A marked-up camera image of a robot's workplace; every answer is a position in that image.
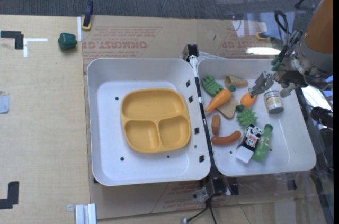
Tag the green plastic bottle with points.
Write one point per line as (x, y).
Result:
(262, 146)

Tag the toy bread slice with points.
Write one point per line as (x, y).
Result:
(228, 109)

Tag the small white and yellow can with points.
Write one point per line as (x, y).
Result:
(273, 102)

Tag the cow print milk carton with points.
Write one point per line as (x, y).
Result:
(249, 142)

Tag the brown cardboard board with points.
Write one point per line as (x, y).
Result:
(148, 40)

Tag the white plastic tray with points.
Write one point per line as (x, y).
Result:
(111, 164)
(291, 143)

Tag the small orange toy carrot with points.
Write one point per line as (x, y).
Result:
(247, 101)

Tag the short brown toy sausage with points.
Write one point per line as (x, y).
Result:
(215, 125)

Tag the tan toy ice-cream cone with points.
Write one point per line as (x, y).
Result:
(237, 82)

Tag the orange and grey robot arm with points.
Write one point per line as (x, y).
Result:
(319, 32)

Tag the long orange toy sausage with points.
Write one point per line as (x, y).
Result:
(225, 138)

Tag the large orange toy carrot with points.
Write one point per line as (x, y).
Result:
(218, 99)

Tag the thin black and white rod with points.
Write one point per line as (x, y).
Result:
(202, 109)

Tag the black cylinder on white bracket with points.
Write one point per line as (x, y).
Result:
(322, 116)

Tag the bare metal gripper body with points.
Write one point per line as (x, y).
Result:
(291, 77)

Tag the green toy pepper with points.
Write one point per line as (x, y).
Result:
(67, 41)

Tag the yellow divided plate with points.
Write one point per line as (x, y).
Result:
(153, 103)

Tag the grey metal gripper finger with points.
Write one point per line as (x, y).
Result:
(262, 82)
(288, 90)

